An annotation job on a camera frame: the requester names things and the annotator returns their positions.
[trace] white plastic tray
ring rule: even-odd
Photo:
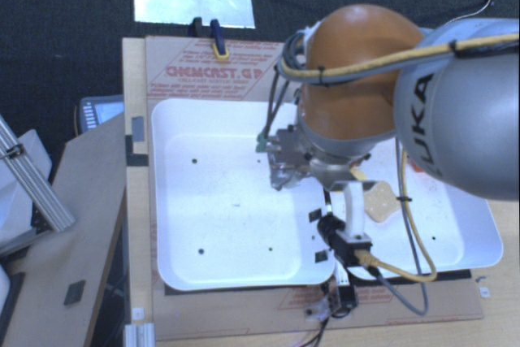
[[[158,269],[172,288],[196,290],[317,284],[335,260],[315,262],[327,247],[309,222],[323,207],[315,179],[271,188],[266,154],[255,153],[266,103],[171,99],[152,114]],[[280,108],[272,132],[293,123],[296,107]],[[393,141],[378,145],[361,170],[397,194]],[[407,171],[412,211],[439,271],[491,266],[502,254],[488,204],[426,174]],[[342,194],[332,196],[336,215]],[[375,256],[414,271],[400,212],[383,223],[366,217]],[[422,259],[423,271],[428,271]],[[361,268],[352,272],[371,279]]]
[[[180,290],[318,284],[334,258],[309,222],[323,207],[314,179],[275,191],[255,152],[266,103],[171,99],[152,114],[158,269]],[[294,120],[280,109],[276,125]]]

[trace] yellow clip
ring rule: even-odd
[[[213,48],[214,56],[217,57],[219,61],[226,61],[229,58],[229,50],[227,46],[225,46],[226,54],[220,54],[219,50],[217,49],[217,44],[215,44],[214,42],[211,45],[211,47]]]

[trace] yellow cable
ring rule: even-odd
[[[402,155],[401,155],[401,177],[402,177],[402,181],[403,181],[402,186],[403,186],[403,194],[404,194],[403,197],[408,195],[408,193],[406,192],[405,168],[406,168],[406,151],[403,150]],[[412,229],[412,232],[414,233],[415,240],[417,241],[419,249],[421,250],[422,254],[424,255],[424,258],[428,262],[428,266],[431,269],[430,275],[414,275],[407,271],[403,271],[402,269],[400,269],[398,267],[389,265],[388,263],[385,263],[385,262],[381,262],[379,259],[377,259],[376,256],[374,256],[368,250],[364,250],[364,249],[354,250],[354,255],[359,259],[359,262],[362,265],[367,265],[369,267],[382,267],[383,269],[386,269],[387,271],[392,271],[394,273],[397,273],[398,275],[402,276],[403,278],[412,280],[413,282],[432,282],[433,280],[435,280],[437,278],[436,266],[433,263],[433,261],[431,260],[431,257],[428,254],[426,248],[424,247],[421,237],[419,236],[417,226],[415,225],[414,217],[412,216],[412,212],[410,210],[410,205],[409,205],[408,201],[404,200],[404,203],[405,203],[406,214],[408,215],[409,225]]]
[[[501,44],[505,42],[517,41],[518,33],[510,33],[506,35],[496,35],[493,37],[480,37],[468,39],[465,41],[457,41],[456,50],[470,50],[473,48],[481,48],[483,46],[493,46],[496,44]],[[366,61],[365,63],[359,63],[350,65],[347,67],[338,67],[338,68],[329,68],[324,71],[320,70],[295,70],[288,66],[284,59],[281,60],[281,67],[285,74],[291,77],[297,78],[313,78],[313,77],[334,77],[334,76],[346,76],[348,74],[354,74],[359,72],[365,72],[369,70],[373,70],[385,65],[390,65],[394,63],[400,63],[404,61],[410,61],[412,59],[420,59],[426,57],[433,57],[436,55],[447,54],[453,52],[452,46],[450,44],[439,44],[433,46],[427,46],[423,48],[416,48],[413,50],[406,50],[402,52],[397,52],[395,54],[385,55],[383,57],[372,59],[371,61]]]

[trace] electronic device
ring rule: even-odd
[[[80,101],[78,133],[96,128],[124,111],[122,95],[86,97]]]

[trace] small beige object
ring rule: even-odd
[[[379,181],[365,191],[365,212],[376,223],[382,223],[391,213],[399,210],[399,201],[388,182]]]
[[[366,181],[366,174],[363,171],[360,171],[359,169],[352,168],[350,170],[350,173],[356,177],[356,180],[358,181]]]

